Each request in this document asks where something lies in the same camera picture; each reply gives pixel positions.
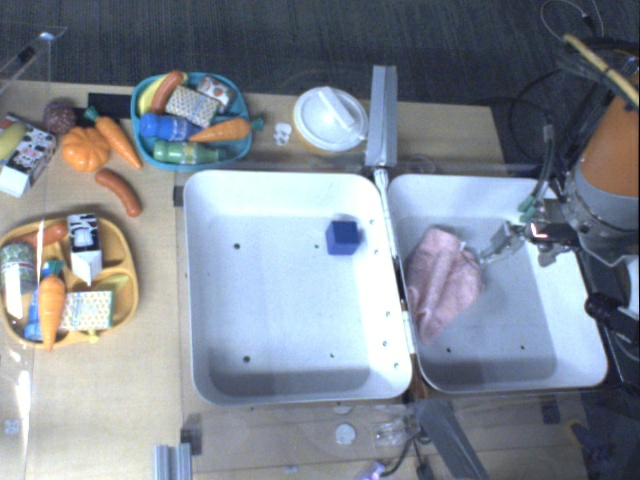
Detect green print can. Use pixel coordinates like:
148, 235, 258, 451
0, 242, 39, 320

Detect pink cloth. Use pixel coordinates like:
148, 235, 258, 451
403, 225, 486, 347

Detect blue bottle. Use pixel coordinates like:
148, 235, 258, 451
22, 287, 44, 343
138, 112, 204, 142

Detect orange carrot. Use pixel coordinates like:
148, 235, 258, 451
188, 116, 265, 145
83, 106, 144, 171
38, 259, 68, 354

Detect orange print can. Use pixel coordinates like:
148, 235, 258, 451
196, 76, 237, 115

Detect orange pumpkin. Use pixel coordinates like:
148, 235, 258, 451
61, 126, 113, 173

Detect orange-brown sausage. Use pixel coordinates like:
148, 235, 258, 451
94, 167, 144, 219
151, 70, 186, 115
19, 222, 70, 250

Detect purple grapes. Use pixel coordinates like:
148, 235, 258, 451
42, 100, 78, 136

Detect green bottle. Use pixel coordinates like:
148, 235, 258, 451
152, 139, 227, 166

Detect yellow-green banana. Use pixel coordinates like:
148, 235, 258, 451
0, 121, 28, 163

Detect cow print carton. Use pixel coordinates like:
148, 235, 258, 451
66, 212, 105, 288
0, 112, 58, 200

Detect clear plastic bottle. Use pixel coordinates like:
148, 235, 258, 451
372, 415, 420, 448

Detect blue cube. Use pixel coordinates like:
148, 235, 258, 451
325, 219, 362, 257

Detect yellow divided plate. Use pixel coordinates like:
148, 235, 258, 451
0, 216, 140, 352

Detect blue divided plate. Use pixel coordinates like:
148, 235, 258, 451
130, 71, 254, 172

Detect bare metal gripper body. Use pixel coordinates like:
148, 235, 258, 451
522, 200, 584, 269

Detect yellow banana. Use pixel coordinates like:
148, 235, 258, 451
136, 72, 189, 117

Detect patterned white carton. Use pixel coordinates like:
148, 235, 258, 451
58, 290, 115, 332
164, 85, 222, 130

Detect white plastic tray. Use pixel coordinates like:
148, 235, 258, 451
182, 168, 414, 408
387, 173, 610, 395

